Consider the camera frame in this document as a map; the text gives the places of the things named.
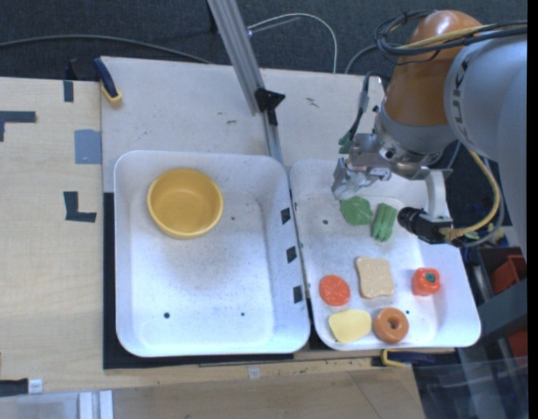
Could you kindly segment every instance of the white cable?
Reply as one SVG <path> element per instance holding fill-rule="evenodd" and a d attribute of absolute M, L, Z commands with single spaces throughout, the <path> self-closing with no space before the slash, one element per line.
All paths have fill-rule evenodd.
<path fill-rule="evenodd" d="M 337 38 L 335 37 L 335 32 L 333 31 L 331 26 L 329 26 L 324 20 L 320 19 L 319 17 L 313 16 L 312 14 L 306 14 L 306 13 L 303 13 L 303 12 L 294 12 L 294 13 L 291 13 L 291 14 L 282 14 L 282 15 L 277 16 L 277 17 L 271 17 L 271 18 L 268 18 L 267 20 L 262 20 L 261 22 L 257 22 L 256 24 L 251 24 L 247 28 L 248 28 L 249 31 L 251 31 L 253 33 L 254 32 L 253 29 L 257 28 L 258 26 L 262 26 L 264 24 L 269 24 L 269 23 L 274 22 L 276 20 L 280 20 L 282 18 L 288 18 L 288 17 L 309 17 L 309 18 L 313 18 L 314 20 L 317 20 L 318 22 L 323 24 L 329 30 L 329 32 L 331 33 L 331 37 L 333 38 L 333 45 L 334 45 L 334 49 L 335 49 L 335 52 L 334 52 L 334 55 L 333 55 L 333 73 L 335 73 L 337 71 L 337 50 L 338 50 L 338 48 L 337 48 Z"/>

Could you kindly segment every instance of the tomato slice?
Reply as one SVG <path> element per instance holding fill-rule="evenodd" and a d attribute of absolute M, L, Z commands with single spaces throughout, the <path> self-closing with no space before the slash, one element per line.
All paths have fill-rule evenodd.
<path fill-rule="evenodd" d="M 350 288 L 340 276 L 327 275 L 320 281 L 320 296 L 330 306 L 344 306 L 350 300 Z"/>

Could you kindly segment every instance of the donut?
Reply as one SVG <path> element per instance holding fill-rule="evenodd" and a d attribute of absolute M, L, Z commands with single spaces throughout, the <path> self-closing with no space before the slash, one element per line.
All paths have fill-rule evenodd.
<path fill-rule="evenodd" d="M 385 307 L 375 316 L 372 327 L 380 340 L 393 344 L 409 332 L 409 321 L 399 309 Z"/>

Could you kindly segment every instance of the yellow plate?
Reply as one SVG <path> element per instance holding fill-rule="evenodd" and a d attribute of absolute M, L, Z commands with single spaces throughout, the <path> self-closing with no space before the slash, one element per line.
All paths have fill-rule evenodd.
<path fill-rule="evenodd" d="M 158 228 L 178 239 L 211 231 L 223 215 L 224 199 L 217 184 L 191 168 L 159 175 L 148 188 L 148 212 Z"/>

